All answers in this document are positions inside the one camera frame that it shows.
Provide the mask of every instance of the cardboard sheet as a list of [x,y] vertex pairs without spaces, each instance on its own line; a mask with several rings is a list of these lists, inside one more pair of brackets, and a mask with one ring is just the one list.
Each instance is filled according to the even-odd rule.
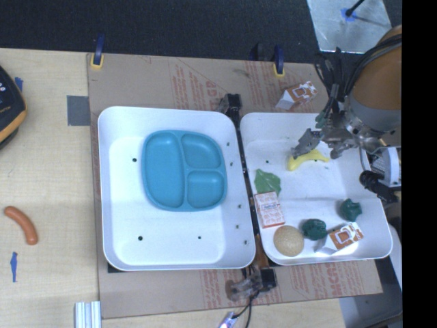
[[[284,64],[276,77],[271,62],[140,55],[104,56],[101,69],[87,56],[94,176],[98,282],[103,318],[241,307],[225,284],[243,279],[241,270],[119,272],[108,266],[102,248],[97,119],[114,105],[215,110],[224,95],[240,94],[241,114],[317,113],[326,90],[311,64]],[[318,95],[288,111],[275,108],[287,88],[311,81]],[[373,260],[275,267],[278,286],[254,305],[369,295],[382,292]]]

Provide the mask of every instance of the blue plate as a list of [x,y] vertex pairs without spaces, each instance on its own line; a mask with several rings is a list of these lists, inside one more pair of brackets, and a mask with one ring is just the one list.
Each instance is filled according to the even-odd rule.
[[207,135],[180,130],[152,133],[143,145],[141,169],[145,193],[161,209],[208,210],[226,196],[223,154]]

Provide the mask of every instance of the blue mark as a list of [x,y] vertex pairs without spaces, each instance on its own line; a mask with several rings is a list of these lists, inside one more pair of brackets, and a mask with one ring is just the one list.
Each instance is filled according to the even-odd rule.
[[18,86],[20,91],[23,91],[23,80],[21,78],[15,77],[15,84]]
[[17,260],[16,257],[18,254],[14,251],[12,252],[12,258],[11,258],[11,270],[12,270],[12,281],[16,282],[16,264]]
[[353,12],[352,15],[350,15],[349,17],[346,16],[346,11],[348,11],[348,8],[342,8],[341,9],[341,15],[343,16],[343,18],[345,19],[346,22],[354,22],[356,20],[356,13]]

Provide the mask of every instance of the wooden table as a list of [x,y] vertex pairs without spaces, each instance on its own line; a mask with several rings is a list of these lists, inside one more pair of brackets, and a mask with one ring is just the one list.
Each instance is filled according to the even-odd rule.
[[[38,230],[28,245],[1,214],[0,327],[73,327],[74,304],[99,300],[88,126],[68,126],[67,96],[88,96],[86,53],[0,49],[21,78],[28,116],[0,150],[0,208],[16,206]],[[16,282],[10,260],[18,254]],[[102,327],[216,327],[228,309],[103,320]],[[242,317],[235,328],[243,327]],[[251,328],[344,327],[338,299],[255,306]]]

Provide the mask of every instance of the brown sausage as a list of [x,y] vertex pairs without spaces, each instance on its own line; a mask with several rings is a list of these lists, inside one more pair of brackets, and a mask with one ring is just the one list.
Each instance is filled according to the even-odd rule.
[[7,206],[5,208],[5,215],[21,226],[25,233],[27,244],[35,245],[38,242],[35,226],[23,211],[15,208],[15,206]]

